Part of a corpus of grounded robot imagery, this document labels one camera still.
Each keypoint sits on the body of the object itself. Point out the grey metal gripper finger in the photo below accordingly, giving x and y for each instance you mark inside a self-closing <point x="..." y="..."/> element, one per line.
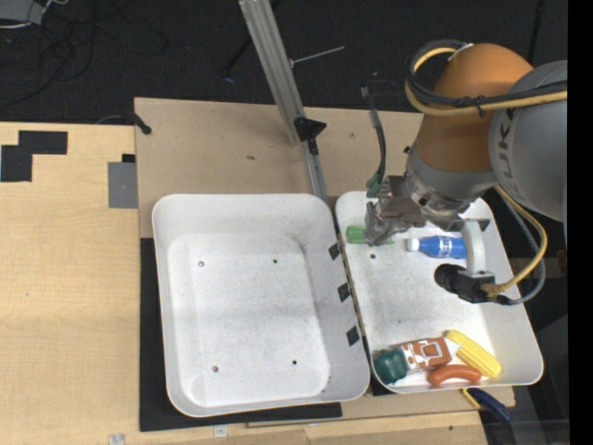
<point x="389" y="232"/>
<point x="373" y="223"/>

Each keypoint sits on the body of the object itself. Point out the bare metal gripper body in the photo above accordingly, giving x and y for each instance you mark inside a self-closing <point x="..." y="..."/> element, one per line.
<point x="402" y="204"/>

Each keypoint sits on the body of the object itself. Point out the green plastic bottle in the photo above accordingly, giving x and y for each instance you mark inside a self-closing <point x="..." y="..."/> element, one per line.
<point x="356" y="234"/>

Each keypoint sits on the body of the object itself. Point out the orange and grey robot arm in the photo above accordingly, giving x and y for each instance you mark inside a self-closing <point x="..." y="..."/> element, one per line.
<point x="456" y="142"/>

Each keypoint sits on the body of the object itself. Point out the blue plastic bottle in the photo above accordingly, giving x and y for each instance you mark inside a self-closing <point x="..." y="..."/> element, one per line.
<point x="440" y="247"/>

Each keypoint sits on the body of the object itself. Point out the white plastic tray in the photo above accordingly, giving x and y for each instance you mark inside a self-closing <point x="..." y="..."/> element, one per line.
<point x="250" y="313"/>
<point x="407" y="304"/>

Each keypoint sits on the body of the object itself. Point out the brown and white carton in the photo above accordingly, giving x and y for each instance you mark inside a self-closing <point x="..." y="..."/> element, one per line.
<point x="428" y="352"/>

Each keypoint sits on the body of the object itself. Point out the green bell pepper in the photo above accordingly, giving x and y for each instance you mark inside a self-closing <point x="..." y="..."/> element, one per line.
<point x="390" y="366"/>

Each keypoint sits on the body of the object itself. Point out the yellow corn cob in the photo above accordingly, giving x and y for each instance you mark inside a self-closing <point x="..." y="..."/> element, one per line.
<point x="477" y="355"/>

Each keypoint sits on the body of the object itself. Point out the orange sausage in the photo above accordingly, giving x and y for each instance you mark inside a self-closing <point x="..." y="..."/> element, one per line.
<point x="454" y="375"/>

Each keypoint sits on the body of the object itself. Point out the brown cardboard board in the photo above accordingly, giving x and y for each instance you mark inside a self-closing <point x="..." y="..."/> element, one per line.
<point x="213" y="151"/>

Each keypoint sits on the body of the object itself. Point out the black cylinder on white bracket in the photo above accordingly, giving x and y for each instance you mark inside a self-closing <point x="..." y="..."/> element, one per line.
<point x="468" y="283"/>

